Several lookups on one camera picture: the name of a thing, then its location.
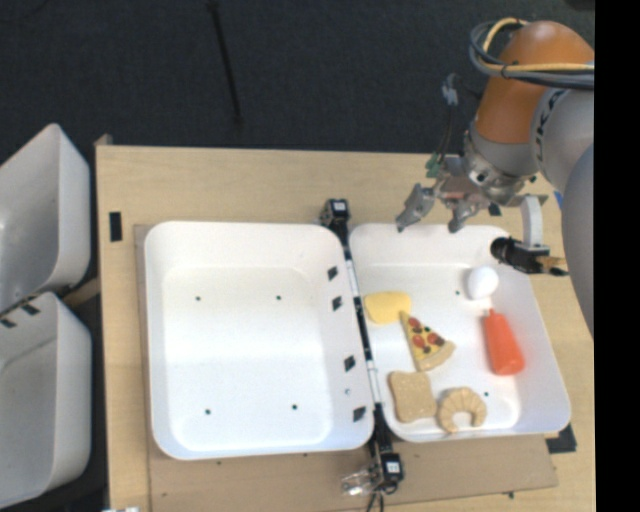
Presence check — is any thin black and white rod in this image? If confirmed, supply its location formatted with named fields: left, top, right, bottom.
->
left=337, top=223, right=390, bottom=451

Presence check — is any black block with thin wires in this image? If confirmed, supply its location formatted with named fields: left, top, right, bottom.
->
left=368, top=441, right=406, bottom=494
left=318, top=197, right=352, bottom=227

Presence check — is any tan croissant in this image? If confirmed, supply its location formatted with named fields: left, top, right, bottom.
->
left=436, top=386, right=489, bottom=435

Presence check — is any pizza slice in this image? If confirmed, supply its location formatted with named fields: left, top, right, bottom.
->
left=398, top=310, right=458, bottom=373

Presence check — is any black cylinder on white bracket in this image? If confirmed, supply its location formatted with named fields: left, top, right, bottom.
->
left=489, top=194, right=552, bottom=275

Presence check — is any white plastic tray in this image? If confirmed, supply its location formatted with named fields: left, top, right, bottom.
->
left=347, top=222, right=573, bottom=445
left=143, top=220, right=377, bottom=462

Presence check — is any orange bottle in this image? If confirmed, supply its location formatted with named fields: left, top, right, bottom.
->
left=481, top=307, right=527, bottom=377

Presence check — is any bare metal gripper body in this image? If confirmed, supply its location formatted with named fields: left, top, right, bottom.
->
left=434, top=153, right=526, bottom=208

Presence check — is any tan bread slice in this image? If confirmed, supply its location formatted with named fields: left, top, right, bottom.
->
left=386, top=369, right=438, bottom=424

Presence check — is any yellow cheese piece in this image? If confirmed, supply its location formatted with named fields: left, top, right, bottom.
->
left=362, top=290, right=413, bottom=328

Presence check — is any white egg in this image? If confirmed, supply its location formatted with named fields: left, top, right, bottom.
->
left=465, top=265, right=501, bottom=301

